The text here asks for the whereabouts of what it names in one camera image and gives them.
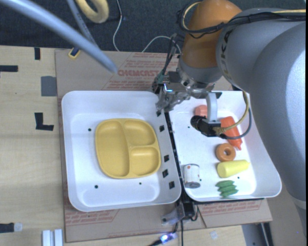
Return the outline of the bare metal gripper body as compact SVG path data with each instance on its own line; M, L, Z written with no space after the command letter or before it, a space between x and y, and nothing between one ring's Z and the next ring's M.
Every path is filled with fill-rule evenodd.
M213 71L168 71L158 74L158 97L167 95L169 100L206 98L213 87Z

